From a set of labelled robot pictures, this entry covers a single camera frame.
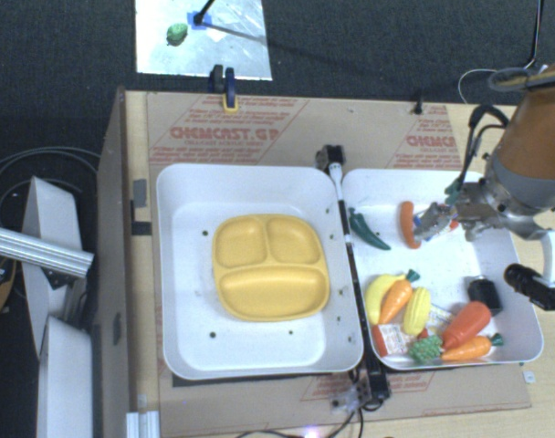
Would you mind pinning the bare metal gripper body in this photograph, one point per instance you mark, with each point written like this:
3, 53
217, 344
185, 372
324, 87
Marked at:
483, 210

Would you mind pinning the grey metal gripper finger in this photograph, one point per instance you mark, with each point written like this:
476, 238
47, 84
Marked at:
429, 222

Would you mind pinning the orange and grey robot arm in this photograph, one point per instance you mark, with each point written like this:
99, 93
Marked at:
528, 144

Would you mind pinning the orange sausage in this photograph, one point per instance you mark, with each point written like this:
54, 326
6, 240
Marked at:
407, 226

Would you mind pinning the white red blue packet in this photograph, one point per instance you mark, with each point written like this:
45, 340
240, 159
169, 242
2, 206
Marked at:
451, 225

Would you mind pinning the white plastic tray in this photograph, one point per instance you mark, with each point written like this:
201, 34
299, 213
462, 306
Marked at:
191, 290
442, 263

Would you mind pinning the green chili pepper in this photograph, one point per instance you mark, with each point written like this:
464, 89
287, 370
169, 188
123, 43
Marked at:
364, 231

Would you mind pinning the orange carrot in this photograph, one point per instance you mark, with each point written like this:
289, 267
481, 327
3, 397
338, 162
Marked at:
396, 297
469, 348

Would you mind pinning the black can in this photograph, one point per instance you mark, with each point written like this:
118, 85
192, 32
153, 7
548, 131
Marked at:
485, 295

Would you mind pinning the yellow corn cob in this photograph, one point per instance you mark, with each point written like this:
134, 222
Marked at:
417, 310

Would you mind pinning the yellow banana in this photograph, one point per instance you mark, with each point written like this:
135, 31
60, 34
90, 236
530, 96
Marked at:
374, 297

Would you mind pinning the white printed packet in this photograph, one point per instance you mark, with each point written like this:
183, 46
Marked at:
439, 316

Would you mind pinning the orange bottle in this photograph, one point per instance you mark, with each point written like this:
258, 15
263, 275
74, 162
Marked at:
467, 324

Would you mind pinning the red and white packet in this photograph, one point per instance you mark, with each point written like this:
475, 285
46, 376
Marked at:
391, 338

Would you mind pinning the green grapes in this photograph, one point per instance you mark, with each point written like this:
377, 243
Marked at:
424, 349

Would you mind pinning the yellow divided plate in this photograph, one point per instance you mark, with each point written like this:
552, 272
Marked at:
270, 267

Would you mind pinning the brown cardboard board red print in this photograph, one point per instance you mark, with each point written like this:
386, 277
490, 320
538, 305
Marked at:
259, 130

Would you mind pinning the green toy vegetable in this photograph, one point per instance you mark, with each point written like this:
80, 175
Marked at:
177, 34

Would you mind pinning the black cylinder on white bracket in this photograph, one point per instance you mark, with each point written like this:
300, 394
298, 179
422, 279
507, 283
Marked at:
530, 283

